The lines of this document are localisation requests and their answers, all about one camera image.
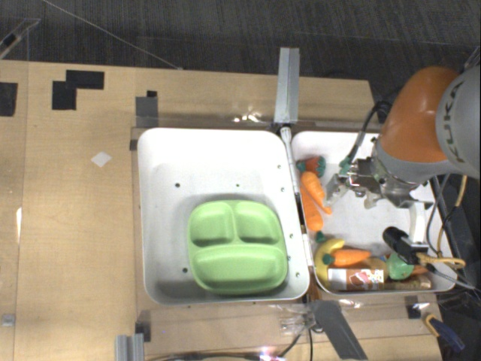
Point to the orange carrot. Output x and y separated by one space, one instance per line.
315 188
312 218
349 257

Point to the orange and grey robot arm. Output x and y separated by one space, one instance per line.
413 126

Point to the brown and white carton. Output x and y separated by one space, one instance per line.
355 280

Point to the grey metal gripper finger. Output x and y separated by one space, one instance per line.
372 201
335 188

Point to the green divided plate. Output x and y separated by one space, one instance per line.
236 250

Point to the white plastic tray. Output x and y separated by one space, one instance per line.
169 220
357 228

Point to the green round toy fruit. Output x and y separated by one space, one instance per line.
397 269

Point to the black cylinder on white bracket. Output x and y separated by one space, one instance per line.
402 243

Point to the yellow banana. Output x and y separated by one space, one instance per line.
321 254

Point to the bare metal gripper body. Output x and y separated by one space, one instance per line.
370 179

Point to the beige toy bread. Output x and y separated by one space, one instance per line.
377 264

